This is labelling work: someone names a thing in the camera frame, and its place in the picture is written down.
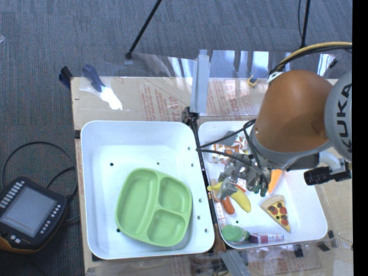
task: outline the green cylinder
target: green cylinder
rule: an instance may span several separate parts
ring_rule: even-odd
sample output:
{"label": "green cylinder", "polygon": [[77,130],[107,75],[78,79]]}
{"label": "green cylinder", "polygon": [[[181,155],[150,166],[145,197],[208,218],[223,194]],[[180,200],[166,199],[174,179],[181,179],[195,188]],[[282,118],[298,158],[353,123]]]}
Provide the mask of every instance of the green cylinder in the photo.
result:
{"label": "green cylinder", "polygon": [[222,230],[223,238],[227,242],[242,242],[250,236],[249,232],[240,226],[226,225]]}

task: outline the toy carrot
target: toy carrot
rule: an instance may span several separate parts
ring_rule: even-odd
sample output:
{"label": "toy carrot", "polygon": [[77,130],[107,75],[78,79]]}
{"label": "toy carrot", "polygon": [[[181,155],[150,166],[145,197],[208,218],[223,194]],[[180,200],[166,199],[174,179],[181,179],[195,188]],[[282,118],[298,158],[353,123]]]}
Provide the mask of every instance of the toy carrot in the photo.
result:
{"label": "toy carrot", "polygon": [[269,189],[268,189],[268,193],[271,193],[272,190],[275,188],[275,185],[278,181],[278,178],[280,178],[282,173],[282,170],[280,170],[279,168],[275,168],[271,171],[271,181],[269,183]]}

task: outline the gray carpet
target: gray carpet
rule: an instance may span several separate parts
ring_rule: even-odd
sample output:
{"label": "gray carpet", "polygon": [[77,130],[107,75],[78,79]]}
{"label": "gray carpet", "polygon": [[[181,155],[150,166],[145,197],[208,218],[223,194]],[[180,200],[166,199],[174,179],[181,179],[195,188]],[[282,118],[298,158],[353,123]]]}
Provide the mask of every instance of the gray carpet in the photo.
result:
{"label": "gray carpet", "polygon": [[[75,156],[70,91],[59,81],[64,66],[74,76],[86,63],[100,76],[150,76],[157,75],[152,61],[135,54],[195,59],[200,49],[293,52],[301,46],[306,8],[301,0],[298,12],[299,1],[163,0],[136,46],[137,60],[127,65],[125,54],[156,0],[0,0],[0,163],[39,140]],[[352,0],[311,0],[305,44],[329,41],[352,41]],[[352,53],[334,53],[339,62],[330,77],[338,78],[351,70]],[[313,69],[312,61],[296,66]],[[61,151],[31,145],[9,161],[5,181],[25,175],[46,185],[69,166]],[[67,194],[74,178],[65,173],[53,189]],[[78,212],[76,196],[68,217]],[[81,276],[81,244],[77,221],[33,256],[0,251],[0,275]]]}

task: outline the white tray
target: white tray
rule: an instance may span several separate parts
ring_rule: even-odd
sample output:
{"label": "white tray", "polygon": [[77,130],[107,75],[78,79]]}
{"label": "white tray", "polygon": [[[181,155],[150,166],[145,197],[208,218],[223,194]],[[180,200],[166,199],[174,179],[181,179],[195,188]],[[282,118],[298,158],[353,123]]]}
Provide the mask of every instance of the white tray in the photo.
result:
{"label": "white tray", "polygon": [[[227,134],[228,131],[241,129],[245,121],[210,121],[203,123],[198,132],[201,144],[215,141]],[[210,162],[212,154],[203,153],[204,163],[208,180],[218,179],[224,171],[224,164]],[[249,233],[256,232],[279,232],[283,233],[285,240],[276,243],[255,244],[248,241],[242,243],[227,242],[233,248],[244,249],[256,246],[272,246],[276,244],[289,244],[319,240],[327,233],[327,221],[321,207],[319,197],[314,186],[308,186],[303,177],[304,170],[283,172],[276,187],[271,194],[261,197],[251,191],[246,195],[251,201],[252,211],[246,213],[231,198],[235,213],[232,215],[224,211],[226,224],[239,225]],[[291,233],[279,226],[272,218],[260,208],[263,201],[271,195],[282,194],[285,197],[288,219]]]}
{"label": "white tray", "polygon": [[[209,250],[214,231],[192,130],[181,122],[92,121],[81,131],[87,241],[102,259],[196,254]],[[185,183],[193,196],[183,240],[159,247],[117,232],[114,214],[127,175],[146,167]]]}

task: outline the blue clamp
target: blue clamp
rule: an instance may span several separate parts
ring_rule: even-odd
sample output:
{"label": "blue clamp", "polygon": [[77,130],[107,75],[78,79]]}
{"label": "blue clamp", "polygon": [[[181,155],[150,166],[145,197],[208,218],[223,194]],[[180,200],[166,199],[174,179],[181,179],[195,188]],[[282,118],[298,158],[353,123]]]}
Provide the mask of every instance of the blue clamp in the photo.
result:
{"label": "blue clamp", "polygon": [[98,92],[102,92],[102,88],[101,88],[102,86],[106,87],[104,83],[102,83],[101,79],[99,78],[99,75],[96,72],[96,69],[90,64],[85,64],[83,66],[82,73],[85,75],[85,77],[89,78],[92,81],[91,85]]}

